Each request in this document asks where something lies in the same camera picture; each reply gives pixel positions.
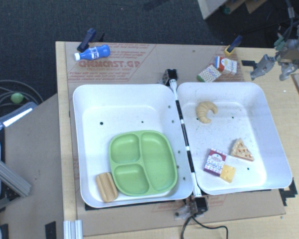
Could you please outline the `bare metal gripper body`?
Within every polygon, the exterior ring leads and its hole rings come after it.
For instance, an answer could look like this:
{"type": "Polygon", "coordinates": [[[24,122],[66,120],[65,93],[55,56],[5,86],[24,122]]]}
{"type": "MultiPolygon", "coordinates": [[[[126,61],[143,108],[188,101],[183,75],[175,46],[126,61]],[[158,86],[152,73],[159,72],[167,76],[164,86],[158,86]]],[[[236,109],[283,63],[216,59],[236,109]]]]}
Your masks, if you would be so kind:
{"type": "Polygon", "coordinates": [[[279,53],[281,62],[299,64],[299,39],[288,39],[279,53]]]}

